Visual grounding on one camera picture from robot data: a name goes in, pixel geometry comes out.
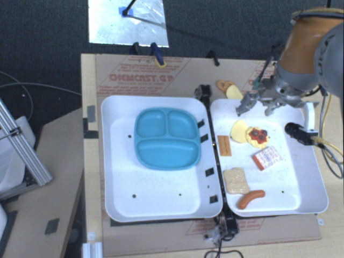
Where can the orange wafer biscuit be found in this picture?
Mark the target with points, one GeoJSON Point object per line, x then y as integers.
{"type": "Point", "coordinates": [224, 145]}

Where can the brown cardboard board red print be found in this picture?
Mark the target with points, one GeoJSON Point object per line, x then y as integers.
{"type": "Point", "coordinates": [161, 74]}

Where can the thin black rod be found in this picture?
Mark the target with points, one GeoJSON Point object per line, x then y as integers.
{"type": "Point", "coordinates": [216, 149]}

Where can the brown pretzel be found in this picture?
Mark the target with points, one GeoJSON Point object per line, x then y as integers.
{"type": "Point", "coordinates": [222, 85]}

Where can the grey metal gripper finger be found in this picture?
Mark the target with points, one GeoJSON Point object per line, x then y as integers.
{"type": "Point", "coordinates": [272, 108]}
{"type": "Point", "coordinates": [247, 102]}

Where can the orange sausage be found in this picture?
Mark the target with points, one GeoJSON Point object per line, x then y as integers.
{"type": "Point", "coordinates": [250, 199]}

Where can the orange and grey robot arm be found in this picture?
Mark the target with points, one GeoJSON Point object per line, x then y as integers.
{"type": "Point", "coordinates": [303, 47]}

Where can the blue divided plate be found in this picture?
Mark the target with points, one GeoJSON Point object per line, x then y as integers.
{"type": "Point", "coordinates": [166, 146]}

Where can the black cylinder on white bracket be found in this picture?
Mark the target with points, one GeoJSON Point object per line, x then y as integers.
{"type": "Point", "coordinates": [297, 133]}

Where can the yellow pizza with red sauce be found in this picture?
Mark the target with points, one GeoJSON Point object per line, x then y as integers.
{"type": "Point", "coordinates": [258, 137]}

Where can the white and orange carton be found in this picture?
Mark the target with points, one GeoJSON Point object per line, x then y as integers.
{"type": "Point", "coordinates": [267, 158]}

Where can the white plastic tray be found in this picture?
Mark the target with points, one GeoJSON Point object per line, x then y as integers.
{"type": "Point", "coordinates": [150, 189]}
{"type": "Point", "coordinates": [271, 181]}

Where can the beige bread slice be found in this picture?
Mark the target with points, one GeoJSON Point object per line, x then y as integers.
{"type": "Point", "coordinates": [236, 181]}

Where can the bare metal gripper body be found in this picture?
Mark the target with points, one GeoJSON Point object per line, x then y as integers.
{"type": "Point", "coordinates": [276, 93]}

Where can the yellow potato chip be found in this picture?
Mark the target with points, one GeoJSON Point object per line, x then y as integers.
{"type": "Point", "coordinates": [237, 132]}
{"type": "Point", "coordinates": [234, 92]}

